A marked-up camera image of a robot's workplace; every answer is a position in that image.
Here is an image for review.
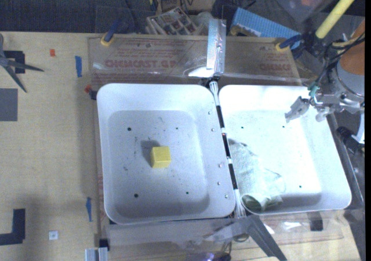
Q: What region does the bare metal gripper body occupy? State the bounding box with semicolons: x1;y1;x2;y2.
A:
315;90;365;115

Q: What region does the white plastic tray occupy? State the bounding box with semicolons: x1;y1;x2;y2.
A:
96;82;237;225
217;84;352;216

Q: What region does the thin black and white rod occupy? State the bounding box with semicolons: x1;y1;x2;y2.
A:
208;79;247;219

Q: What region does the pale green folded cloth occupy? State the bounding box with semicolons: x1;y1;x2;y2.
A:
227;137;287;213

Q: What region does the brown cardboard board red print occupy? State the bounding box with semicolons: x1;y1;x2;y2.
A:
88;35;353;252

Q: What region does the yellow cube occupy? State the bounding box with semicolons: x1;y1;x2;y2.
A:
149;146;172;169

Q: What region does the black cylinder on white bracket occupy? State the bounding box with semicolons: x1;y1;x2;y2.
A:
337;112;365;153

